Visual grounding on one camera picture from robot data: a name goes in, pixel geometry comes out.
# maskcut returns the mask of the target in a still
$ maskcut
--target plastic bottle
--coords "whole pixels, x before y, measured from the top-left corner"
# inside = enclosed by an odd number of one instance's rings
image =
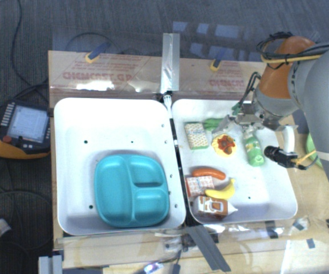
[[[262,153],[261,145],[253,133],[243,133],[248,162],[253,167],[259,167],[264,164],[265,158]]]

